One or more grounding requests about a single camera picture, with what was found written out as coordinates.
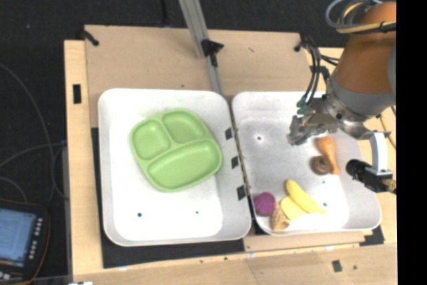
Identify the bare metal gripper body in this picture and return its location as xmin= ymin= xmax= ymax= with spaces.
xmin=299 ymin=97 xmax=374 ymax=140

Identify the orange chicken drumstick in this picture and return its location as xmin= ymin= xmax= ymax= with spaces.
xmin=316 ymin=135 xmax=342 ymax=176

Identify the brown doughnut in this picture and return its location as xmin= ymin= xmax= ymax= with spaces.
xmin=310 ymin=156 xmax=333 ymax=176

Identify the white plastic tray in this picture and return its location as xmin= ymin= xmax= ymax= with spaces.
xmin=97 ymin=87 xmax=252 ymax=248
xmin=230 ymin=91 xmax=383 ymax=237

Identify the yellow banana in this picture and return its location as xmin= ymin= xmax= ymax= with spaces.
xmin=284 ymin=178 xmax=328 ymax=216

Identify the yellow slice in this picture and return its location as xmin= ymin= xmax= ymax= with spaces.
xmin=280 ymin=196 xmax=306 ymax=222

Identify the purple round toy food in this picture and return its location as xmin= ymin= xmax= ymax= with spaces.
xmin=253 ymin=192 xmax=277 ymax=218

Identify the tan bread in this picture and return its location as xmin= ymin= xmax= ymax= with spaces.
xmin=270 ymin=202 xmax=291 ymax=232

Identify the green divided plate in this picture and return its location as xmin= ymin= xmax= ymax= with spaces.
xmin=129 ymin=108 xmax=224 ymax=194

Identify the brown cardboard board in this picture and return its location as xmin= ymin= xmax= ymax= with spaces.
xmin=83 ymin=24 xmax=374 ymax=253

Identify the black cylinder on white bracket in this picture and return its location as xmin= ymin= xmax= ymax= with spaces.
xmin=345 ymin=131 xmax=396 ymax=194

